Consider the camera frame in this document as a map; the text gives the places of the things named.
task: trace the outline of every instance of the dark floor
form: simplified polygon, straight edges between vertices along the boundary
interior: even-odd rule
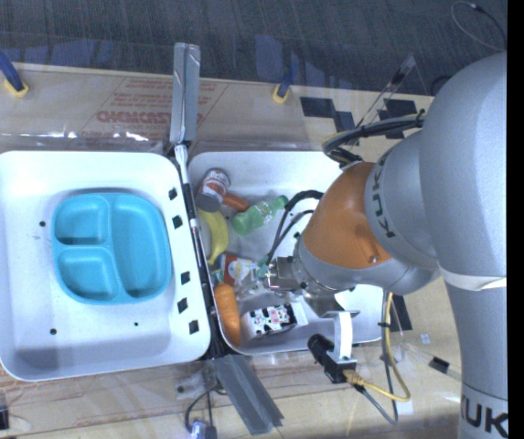
[[[413,53],[402,92],[496,52],[451,16],[474,2],[507,34],[508,0],[0,0],[0,49],[13,60],[170,73],[176,42],[198,44],[201,76],[380,91]],[[467,31],[496,48],[487,14],[457,5]]]

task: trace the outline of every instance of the blue plate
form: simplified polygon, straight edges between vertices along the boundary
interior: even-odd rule
[[[124,193],[66,198],[54,211],[51,235],[60,286],[78,301],[140,302],[170,283],[166,226],[144,198]]]

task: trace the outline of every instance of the green bottle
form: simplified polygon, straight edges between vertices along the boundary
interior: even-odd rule
[[[233,217],[231,221],[233,229],[241,236],[245,236],[270,222],[286,203],[288,203],[288,197],[285,195],[272,201],[260,201]]]

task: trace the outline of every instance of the banana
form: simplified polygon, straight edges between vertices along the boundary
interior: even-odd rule
[[[208,212],[198,209],[198,213],[203,217],[210,228],[210,255],[207,263],[212,265],[215,259],[227,250],[229,245],[229,227],[227,221],[220,211]]]

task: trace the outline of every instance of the carrot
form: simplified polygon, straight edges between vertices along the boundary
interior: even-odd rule
[[[225,197],[223,197],[223,205],[232,207],[237,211],[245,211],[250,207],[249,202],[245,198],[241,198],[230,193],[225,194]]]
[[[215,301],[217,301],[217,310],[221,324],[229,341],[238,346],[241,343],[240,332],[240,311],[237,307],[235,291],[230,284],[219,283],[213,290]]]

